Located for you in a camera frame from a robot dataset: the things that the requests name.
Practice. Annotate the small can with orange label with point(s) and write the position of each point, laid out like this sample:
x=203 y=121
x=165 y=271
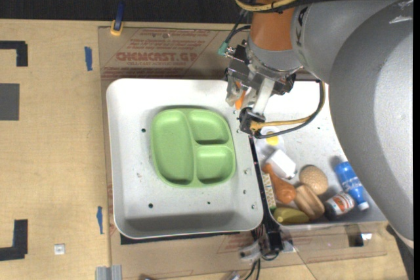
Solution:
x=339 y=205

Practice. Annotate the beige patterned packet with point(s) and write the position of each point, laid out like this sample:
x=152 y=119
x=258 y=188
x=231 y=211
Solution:
x=269 y=190

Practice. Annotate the orange carrot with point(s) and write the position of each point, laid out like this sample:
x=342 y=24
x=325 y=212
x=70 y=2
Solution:
x=240 y=101

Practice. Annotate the beige round bread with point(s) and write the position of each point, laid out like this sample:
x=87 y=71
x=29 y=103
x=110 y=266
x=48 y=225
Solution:
x=314 y=178

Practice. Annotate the tan hot dog bun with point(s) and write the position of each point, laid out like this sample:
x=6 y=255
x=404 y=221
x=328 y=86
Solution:
x=310 y=201

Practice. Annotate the brown cardboard board red print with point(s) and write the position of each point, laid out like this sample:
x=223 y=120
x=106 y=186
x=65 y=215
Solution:
x=157 y=52

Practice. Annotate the green divided plate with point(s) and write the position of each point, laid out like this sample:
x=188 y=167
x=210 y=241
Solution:
x=174 y=147

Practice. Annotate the orange chicken drumstick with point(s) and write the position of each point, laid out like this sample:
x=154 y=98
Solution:
x=283 y=190

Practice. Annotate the blue bottle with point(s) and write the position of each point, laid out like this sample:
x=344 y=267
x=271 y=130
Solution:
x=351 y=183

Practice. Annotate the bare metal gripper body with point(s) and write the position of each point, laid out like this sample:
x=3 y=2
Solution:
x=244 y=70

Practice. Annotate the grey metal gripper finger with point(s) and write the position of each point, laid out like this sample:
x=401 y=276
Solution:
x=251 y=97
x=231 y=92

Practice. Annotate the small white square block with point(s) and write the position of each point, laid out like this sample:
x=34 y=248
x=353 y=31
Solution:
x=59 y=249

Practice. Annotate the white carton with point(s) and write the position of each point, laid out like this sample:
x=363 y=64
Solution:
x=282 y=163

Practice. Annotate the white plastic tray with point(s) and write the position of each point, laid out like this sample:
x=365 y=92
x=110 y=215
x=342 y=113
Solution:
x=305 y=141
x=183 y=206

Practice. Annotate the white fried egg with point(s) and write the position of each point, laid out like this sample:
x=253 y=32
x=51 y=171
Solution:
x=273 y=140

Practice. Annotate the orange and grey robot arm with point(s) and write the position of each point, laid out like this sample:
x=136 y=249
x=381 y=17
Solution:
x=361 y=75

